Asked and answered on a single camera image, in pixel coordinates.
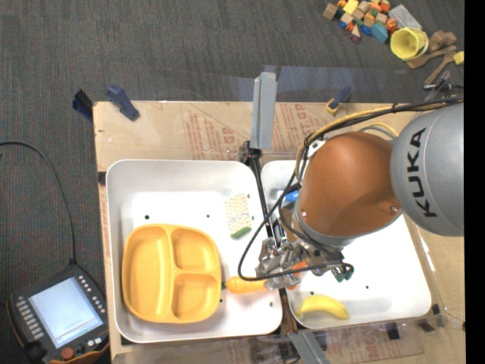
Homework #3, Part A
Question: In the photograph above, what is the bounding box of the black block with wires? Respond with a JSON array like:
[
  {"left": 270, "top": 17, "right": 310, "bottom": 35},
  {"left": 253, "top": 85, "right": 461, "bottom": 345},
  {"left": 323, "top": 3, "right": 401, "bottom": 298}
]
[{"left": 238, "top": 141, "right": 263, "bottom": 163}]

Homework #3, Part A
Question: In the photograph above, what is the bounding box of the yellow cup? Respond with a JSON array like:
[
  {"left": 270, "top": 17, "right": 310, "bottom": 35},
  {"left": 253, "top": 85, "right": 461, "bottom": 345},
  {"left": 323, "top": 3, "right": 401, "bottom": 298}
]
[{"left": 390, "top": 27, "right": 429, "bottom": 61}]

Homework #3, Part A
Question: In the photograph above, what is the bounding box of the yellow banana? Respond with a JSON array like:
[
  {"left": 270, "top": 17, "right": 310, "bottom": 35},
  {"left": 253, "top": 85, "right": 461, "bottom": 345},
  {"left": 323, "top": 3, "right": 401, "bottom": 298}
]
[{"left": 295, "top": 294, "right": 350, "bottom": 321}]

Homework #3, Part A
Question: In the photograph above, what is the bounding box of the grey rectangular box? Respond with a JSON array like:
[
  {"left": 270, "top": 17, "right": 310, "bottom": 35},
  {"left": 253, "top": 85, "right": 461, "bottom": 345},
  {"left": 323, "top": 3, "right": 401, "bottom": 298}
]
[{"left": 388, "top": 4, "right": 422, "bottom": 30}]

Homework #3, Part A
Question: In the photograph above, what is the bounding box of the yellow patterned carton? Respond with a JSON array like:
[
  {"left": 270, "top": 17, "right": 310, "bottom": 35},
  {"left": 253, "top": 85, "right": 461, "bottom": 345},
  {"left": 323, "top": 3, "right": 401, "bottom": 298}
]
[{"left": 224, "top": 193, "right": 254, "bottom": 240}]

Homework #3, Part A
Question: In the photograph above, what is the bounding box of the brown wooden mallet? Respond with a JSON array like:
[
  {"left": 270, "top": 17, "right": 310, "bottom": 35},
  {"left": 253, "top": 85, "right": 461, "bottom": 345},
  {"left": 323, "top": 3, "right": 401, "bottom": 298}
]
[{"left": 430, "top": 30, "right": 458, "bottom": 52}]

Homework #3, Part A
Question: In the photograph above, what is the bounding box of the brown cardboard board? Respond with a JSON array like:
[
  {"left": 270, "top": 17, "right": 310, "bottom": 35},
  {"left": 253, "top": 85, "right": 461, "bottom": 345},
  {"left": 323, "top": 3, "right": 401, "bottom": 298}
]
[{"left": 92, "top": 100, "right": 465, "bottom": 364}]

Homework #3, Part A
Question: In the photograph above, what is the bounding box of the wooden spoon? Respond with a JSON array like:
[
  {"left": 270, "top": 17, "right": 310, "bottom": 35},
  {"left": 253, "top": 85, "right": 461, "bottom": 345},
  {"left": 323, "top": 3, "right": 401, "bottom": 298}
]
[{"left": 424, "top": 53, "right": 458, "bottom": 86}]

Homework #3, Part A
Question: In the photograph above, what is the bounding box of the teal wooden block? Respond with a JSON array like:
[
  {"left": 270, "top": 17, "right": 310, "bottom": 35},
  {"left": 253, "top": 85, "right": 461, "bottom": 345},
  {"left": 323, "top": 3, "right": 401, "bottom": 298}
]
[{"left": 370, "top": 23, "right": 390, "bottom": 44}]

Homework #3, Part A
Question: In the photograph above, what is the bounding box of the white plastic tray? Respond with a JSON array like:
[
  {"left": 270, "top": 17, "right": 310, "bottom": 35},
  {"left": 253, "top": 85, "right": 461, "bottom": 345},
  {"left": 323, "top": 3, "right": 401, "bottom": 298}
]
[
  {"left": 260, "top": 159, "right": 433, "bottom": 331},
  {"left": 105, "top": 158, "right": 284, "bottom": 344}
]

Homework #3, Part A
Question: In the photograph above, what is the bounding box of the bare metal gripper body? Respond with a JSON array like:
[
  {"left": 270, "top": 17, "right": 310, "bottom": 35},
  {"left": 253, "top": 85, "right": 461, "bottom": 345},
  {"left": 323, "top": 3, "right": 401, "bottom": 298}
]
[{"left": 261, "top": 237, "right": 346, "bottom": 277}]

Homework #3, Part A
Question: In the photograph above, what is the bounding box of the yellow divided plate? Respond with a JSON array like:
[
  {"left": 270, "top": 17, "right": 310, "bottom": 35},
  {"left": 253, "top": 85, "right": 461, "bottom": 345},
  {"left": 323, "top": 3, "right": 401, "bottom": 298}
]
[{"left": 120, "top": 223, "right": 224, "bottom": 325}]

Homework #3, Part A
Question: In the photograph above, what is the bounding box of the orange carrot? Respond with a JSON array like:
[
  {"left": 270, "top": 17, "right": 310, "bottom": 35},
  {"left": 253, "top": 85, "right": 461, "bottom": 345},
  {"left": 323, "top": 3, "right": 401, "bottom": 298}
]
[{"left": 223, "top": 260, "right": 308, "bottom": 295}]

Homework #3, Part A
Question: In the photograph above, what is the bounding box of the wooden spatula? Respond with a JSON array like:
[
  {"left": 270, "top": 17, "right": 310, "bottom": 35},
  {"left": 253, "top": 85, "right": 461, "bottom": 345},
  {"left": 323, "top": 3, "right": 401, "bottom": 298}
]
[{"left": 405, "top": 45, "right": 458, "bottom": 70}]

